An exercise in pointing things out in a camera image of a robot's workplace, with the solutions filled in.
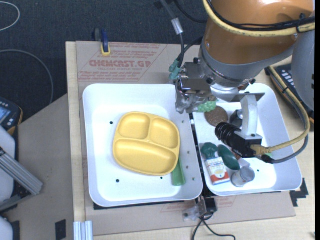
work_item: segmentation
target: brown cookie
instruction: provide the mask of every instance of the brown cookie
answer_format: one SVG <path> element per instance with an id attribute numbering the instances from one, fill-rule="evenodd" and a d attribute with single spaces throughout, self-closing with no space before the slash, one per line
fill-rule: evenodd
<path id="1" fill-rule="evenodd" d="M 215 110 L 205 112 L 204 117 L 214 127 L 217 127 L 222 122 L 228 122 L 229 119 L 227 112 L 220 106 L 216 106 Z"/>

